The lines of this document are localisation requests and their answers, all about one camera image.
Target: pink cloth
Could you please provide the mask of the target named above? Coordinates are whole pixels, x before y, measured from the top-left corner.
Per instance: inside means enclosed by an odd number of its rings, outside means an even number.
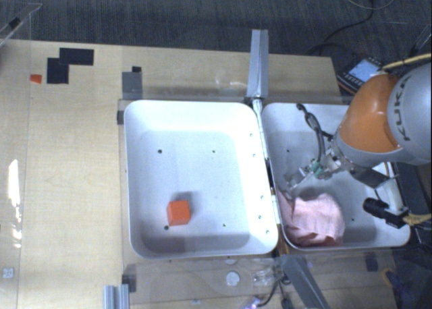
[[[345,222],[342,210],[329,194],[288,200],[277,191],[285,233],[298,246],[342,244]]]

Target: screen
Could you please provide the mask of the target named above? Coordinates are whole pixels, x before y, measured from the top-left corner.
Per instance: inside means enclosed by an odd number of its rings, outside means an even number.
[[[366,82],[371,78],[371,75],[377,72],[378,69],[378,65],[368,61],[367,59],[363,59],[358,65],[350,70],[349,74],[363,82]]]

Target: wooden table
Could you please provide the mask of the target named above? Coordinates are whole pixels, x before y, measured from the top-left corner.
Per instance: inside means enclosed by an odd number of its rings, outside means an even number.
[[[58,57],[60,47],[94,49],[94,65],[71,65],[68,85],[45,84],[47,58]],[[31,71],[43,84],[30,88],[18,308],[102,308],[104,285],[119,285],[123,272],[116,122],[122,72],[142,67],[149,92],[182,85],[246,91],[249,55],[47,42],[32,42],[31,54]],[[271,94],[340,102],[328,58],[270,55],[269,70]],[[313,273],[332,308],[395,308],[391,289],[363,259],[327,261],[317,261]],[[380,269],[393,265],[388,254],[378,261]],[[197,299],[135,308],[239,308],[246,298]],[[279,303],[275,296],[268,308]]]

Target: pink towel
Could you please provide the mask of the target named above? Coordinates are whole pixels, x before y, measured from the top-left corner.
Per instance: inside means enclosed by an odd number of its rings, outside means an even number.
[[[285,233],[298,246],[342,244],[345,222],[342,210],[329,194],[317,198],[288,200],[277,191]]]

